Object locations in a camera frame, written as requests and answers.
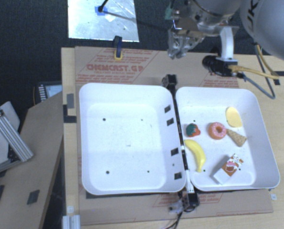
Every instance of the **toy donut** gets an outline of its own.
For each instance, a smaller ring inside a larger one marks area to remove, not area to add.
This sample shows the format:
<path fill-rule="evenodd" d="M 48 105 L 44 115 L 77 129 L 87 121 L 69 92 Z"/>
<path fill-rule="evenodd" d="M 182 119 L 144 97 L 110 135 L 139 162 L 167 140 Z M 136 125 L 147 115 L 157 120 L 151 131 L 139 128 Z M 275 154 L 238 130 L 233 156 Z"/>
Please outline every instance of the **toy donut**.
<path fill-rule="evenodd" d="M 224 127 L 223 124 L 219 122 L 214 122 L 209 127 L 209 135 L 211 138 L 219 140 L 224 138 L 227 134 L 227 129 Z"/>

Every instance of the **wooden table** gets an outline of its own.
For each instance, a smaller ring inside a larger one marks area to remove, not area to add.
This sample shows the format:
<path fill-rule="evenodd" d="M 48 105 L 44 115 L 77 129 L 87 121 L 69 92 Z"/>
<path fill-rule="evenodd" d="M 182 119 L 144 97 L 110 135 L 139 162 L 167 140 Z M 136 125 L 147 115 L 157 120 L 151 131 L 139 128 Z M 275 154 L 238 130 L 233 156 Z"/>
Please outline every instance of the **wooden table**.
<path fill-rule="evenodd" d="M 34 156 L 0 177 L 0 229 L 43 227 L 62 153 L 61 104 L 59 93 L 28 110 L 20 135 Z"/>
<path fill-rule="evenodd" d="M 63 103 L 67 103 L 67 94 L 75 92 L 75 50 L 73 48 L 62 49 L 62 64 L 67 67 L 67 71 L 63 71 Z M 191 68 L 183 71 L 183 78 L 189 78 L 189 74 L 194 74 L 203 69 L 200 58 L 205 54 L 188 53 L 185 57 L 185 62 L 190 62 Z M 257 58 L 254 55 L 235 55 L 234 58 L 238 59 L 239 65 L 259 69 Z M 284 61 L 279 60 L 272 56 L 265 56 L 271 67 L 276 71 L 284 71 Z M 177 64 L 183 61 L 174 60 L 170 64 L 177 67 Z M 258 82 L 264 89 L 268 89 L 265 79 L 249 75 L 251 79 Z M 267 133 L 272 145 L 275 159 L 279 168 L 281 182 L 277 188 L 270 193 L 276 195 L 276 200 L 272 201 L 273 213 L 268 214 L 253 214 L 253 215 L 238 215 L 227 217 L 211 217 L 211 218 L 196 218 L 196 219 L 181 219 L 178 228 L 194 228 L 194 229 L 220 229 L 220 228 L 233 228 L 233 229 L 246 229 L 246 228 L 266 228 L 266 229 L 284 229 L 284 77 L 280 77 L 281 85 L 273 85 L 276 93 L 276 99 L 271 100 L 258 89 L 243 80 L 238 80 L 240 88 L 252 91 L 259 102 Z M 76 115 L 75 108 L 68 109 L 68 115 Z M 64 141 L 65 151 L 65 175 L 66 175 L 66 205 L 71 205 L 68 208 L 68 215 L 79 214 L 79 199 L 78 199 L 78 168 L 77 168 L 77 151 L 76 146 L 76 127 L 73 123 L 66 123 L 64 125 L 65 135 L 71 138 L 66 138 Z M 147 222 L 134 222 L 134 223 L 119 223 L 119 224 L 105 224 L 82 226 L 82 229 L 161 229 L 171 224 L 171 221 L 147 221 Z"/>

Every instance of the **blue tape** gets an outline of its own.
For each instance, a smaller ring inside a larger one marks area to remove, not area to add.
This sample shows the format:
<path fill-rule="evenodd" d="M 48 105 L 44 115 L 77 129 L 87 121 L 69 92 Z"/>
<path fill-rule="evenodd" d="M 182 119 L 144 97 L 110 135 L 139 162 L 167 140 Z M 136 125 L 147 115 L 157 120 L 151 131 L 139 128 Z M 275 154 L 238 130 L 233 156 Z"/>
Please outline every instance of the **blue tape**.
<path fill-rule="evenodd" d="M 97 15 L 99 15 L 99 16 L 103 16 L 103 15 L 105 15 L 105 13 L 104 12 L 108 12 L 108 9 L 104 6 L 104 8 L 103 8 L 103 11 L 102 12 L 99 12 L 99 7 L 100 6 L 98 6 L 98 7 L 94 7 L 94 9 L 95 9 L 95 12 L 96 12 L 96 14 Z"/>

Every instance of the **white tray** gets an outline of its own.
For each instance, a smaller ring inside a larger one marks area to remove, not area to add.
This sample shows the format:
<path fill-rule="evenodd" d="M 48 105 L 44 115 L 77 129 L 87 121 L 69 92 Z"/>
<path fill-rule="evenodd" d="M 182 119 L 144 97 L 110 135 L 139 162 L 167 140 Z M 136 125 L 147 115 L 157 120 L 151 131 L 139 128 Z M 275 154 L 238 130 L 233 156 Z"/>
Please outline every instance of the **white tray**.
<path fill-rule="evenodd" d="M 167 89 L 89 83 L 80 89 L 80 112 L 82 183 L 88 192 L 158 193 L 184 187 L 179 134 Z"/>
<path fill-rule="evenodd" d="M 176 100 L 182 124 L 183 138 L 193 139 L 201 145 L 206 162 L 201 173 L 196 172 L 193 154 L 186 150 L 190 178 L 194 186 L 202 191 L 241 190 L 273 188 L 279 184 L 280 174 L 271 149 L 262 114 L 255 95 L 245 89 L 183 87 L 176 93 Z M 243 126 L 233 128 L 228 125 L 225 111 L 235 107 Z M 226 128 L 247 137 L 245 144 L 238 147 L 226 135 L 214 140 L 208 134 L 212 122 L 220 122 Z M 198 125 L 201 134 L 188 137 L 188 124 Z M 223 185 L 213 178 L 214 173 L 236 153 L 243 161 L 241 170 Z"/>
<path fill-rule="evenodd" d="M 160 86 L 89 83 L 80 89 L 82 182 L 95 195 L 162 193 L 182 190 L 185 171 L 172 95 Z M 191 139 L 206 155 L 201 173 L 186 149 L 190 179 L 203 191 L 273 188 L 280 175 L 257 99 L 243 89 L 183 87 L 176 93 L 183 138 L 195 123 L 201 130 Z M 243 127 L 232 128 L 225 117 L 235 107 Z M 229 136 L 214 140 L 210 123 L 247 137 L 238 147 Z M 236 153 L 241 170 L 223 185 L 214 173 Z"/>

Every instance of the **metal sheet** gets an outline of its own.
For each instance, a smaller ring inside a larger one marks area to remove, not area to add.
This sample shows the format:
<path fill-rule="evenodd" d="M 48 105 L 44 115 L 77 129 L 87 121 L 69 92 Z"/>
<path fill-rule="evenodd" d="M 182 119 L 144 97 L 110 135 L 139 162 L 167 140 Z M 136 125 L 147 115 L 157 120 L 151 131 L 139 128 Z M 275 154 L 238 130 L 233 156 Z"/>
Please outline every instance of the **metal sheet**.
<path fill-rule="evenodd" d="M 109 40 L 121 36 L 139 42 L 133 0 L 109 0 L 104 13 L 97 8 L 104 0 L 68 0 L 69 38 Z"/>

